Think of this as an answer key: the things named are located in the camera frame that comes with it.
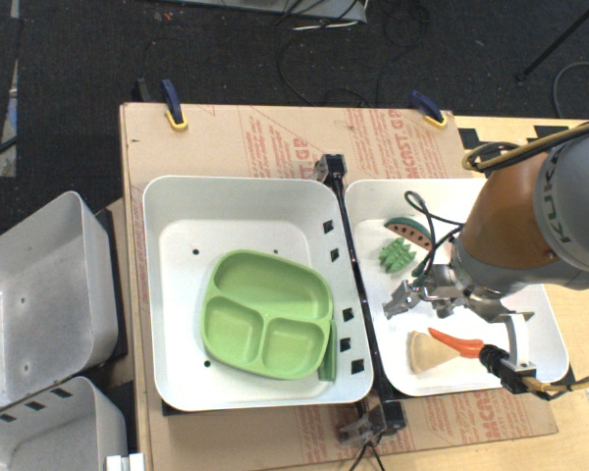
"toy bread slice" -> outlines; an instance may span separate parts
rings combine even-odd
[[[414,373],[446,363],[460,353],[427,334],[412,332],[408,341],[408,361]]]

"hole in bin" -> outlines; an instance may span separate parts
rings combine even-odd
[[[353,310],[351,308],[343,309],[343,321],[348,321],[349,319],[353,319]]]
[[[351,374],[355,375],[364,371],[364,359],[356,359],[351,361]]]
[[[54,395],[59,396],[59,397],[72,397],[71,392],[67,392],[61,388],[53,389],[51,391],[51,393],[53,393]]]
[[[351,349],[351,339],[341,339],[341,352]]]
[[[38,403],[37,401],[31,401],[30,403],[27,403],[27,407],[31,410],[38,412],[39,410],[43,410],[46,407],[46,405]]]
[[[13,415],[9,415],[8,413],[3,413],[0,415],[0,420],[3,420],[5,422],[13,422],[14,420],[18,420],[16,417],[14,417]]]

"table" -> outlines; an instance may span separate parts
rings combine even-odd
[[[147,469],[154,471],[209,466],[270,469],[289,463],[297,464],[296,469],[309,471],[339,470],[348,469],[352,460],[343,457],[341,461],[318,462],[318,456],[312,456],[308,460],[315,463],[301,467],[305,459],[301,460],[293,448],[285,445],[288,431],[257,434],[262,425],[274,424],[276,415],[283,417],[286,426],[293,423],[297,415],[290,408],[162,416],[161,399],[152,381],[148,308],[140,305],[140,299],[143,303],[147,294],[143,245],[135,241],[142,234],[140,193],[149,180],[162,174],[304,178],[310,173],[314,159],[322,153],[345,154],[352,180],[400,178],[406,173],[416,174],[414,178],[471,178],[470,173],[459,169],[456,159],[463,151],[459,134],[465,146],[470,146],[471,141],[475,143],[476,138],[523,143],[541,131],[581,122],[454,117],[447,113],[449,126],[444,133],[436,133],[411,110],[212,105],[184,105],[183,108],[189,133],[174,132],[167,126],[163,105],[129,103],[120,109],[125,177],[123,227],[127,234],[126,284],[133,336],[137,439],[139,450],[146,455]],[[403,137],[411,146],[401,147]],[[586,376],[589,374],[589,290],[576,292],[547,287],[547,292],[574,373],[579,378]],[[383,463],[386,469],[509,470],[517,466],[589,469],[589,393],[568,393],[551,402],[550,408],[558,431],[549,436],[393,453],[384,455]],[[194,441],[187,435],[187,428],[192,424],[202,425],[194,428],[191,434]],[[202,441],[205,435],[219,435],[220,440]],[[199,447],[193,453],[184,453],[184,449],[198,445],[197,442],[202,442],[200,448],[212,445],[216,453],[201,454]],[[255,458],[243,464],[245,451]],[[367,460],[370,462],[362,462],[360,468],[377,469],[374,460]]]

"white cable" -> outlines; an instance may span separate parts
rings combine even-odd
[[[366,8],[369,6],[369,1],[370,0],[364,0],[364,10],[366,11]],[[327,26],[321,26],[321,25],[313,25],[313,26],[299,26],[299,27],[294,27],[293,31],[305,31],[307,29],[320,29],[322,27],[349,27],[349,26],[355,26],[357,25],[359,22],[358,21],[349,21],[348,23],[334,23],[333,25],[327,25]]]

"orange toy carrot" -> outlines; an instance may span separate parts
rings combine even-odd
[[[457,337],[444,334],[443,332],[439,332],[434,328],[428,328],[428,332],[430,332],[430,335],[436,340],[441,341],[445,345],[448,345],[449,347],[457,350],[462,357],[476,358],[480,355],[482,347],[484,347],[484,342],[480,339],[459,339]]]

